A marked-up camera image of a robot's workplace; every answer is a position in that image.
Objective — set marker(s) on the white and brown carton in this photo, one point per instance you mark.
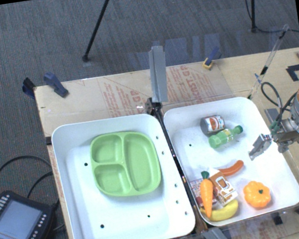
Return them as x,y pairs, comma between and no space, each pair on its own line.
223,188

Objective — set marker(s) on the yellow banana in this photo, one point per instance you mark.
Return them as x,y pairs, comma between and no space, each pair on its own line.
224,212

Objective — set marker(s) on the orange sausage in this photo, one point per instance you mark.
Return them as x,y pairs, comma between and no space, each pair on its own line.
232,169

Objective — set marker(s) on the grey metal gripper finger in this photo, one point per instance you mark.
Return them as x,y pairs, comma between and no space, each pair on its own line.
260,143
283,148

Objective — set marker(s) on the white packet with red print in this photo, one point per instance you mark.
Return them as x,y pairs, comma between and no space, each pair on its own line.
195,189

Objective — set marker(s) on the white plastic tray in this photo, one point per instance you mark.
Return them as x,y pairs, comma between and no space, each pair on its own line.
265,193
131,220

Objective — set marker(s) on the brown cardboard board red print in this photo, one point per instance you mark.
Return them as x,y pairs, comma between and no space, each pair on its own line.
85,103

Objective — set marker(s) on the orange pumpkin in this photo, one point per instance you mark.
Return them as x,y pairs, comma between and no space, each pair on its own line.
257,194

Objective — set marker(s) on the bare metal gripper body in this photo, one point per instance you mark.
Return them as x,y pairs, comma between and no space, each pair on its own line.
292,135

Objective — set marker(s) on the green plastic bottle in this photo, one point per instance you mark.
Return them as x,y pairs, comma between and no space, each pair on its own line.
222,136

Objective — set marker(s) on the thin black and white rod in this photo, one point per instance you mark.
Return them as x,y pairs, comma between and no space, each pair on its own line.
175,157

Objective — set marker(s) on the green divided plate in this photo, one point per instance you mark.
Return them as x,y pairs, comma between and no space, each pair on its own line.
141,159

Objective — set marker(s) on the orange carrot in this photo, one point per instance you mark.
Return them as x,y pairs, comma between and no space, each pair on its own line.
207,194

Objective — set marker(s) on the small grey and orange can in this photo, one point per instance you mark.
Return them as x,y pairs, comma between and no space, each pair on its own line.
212,124

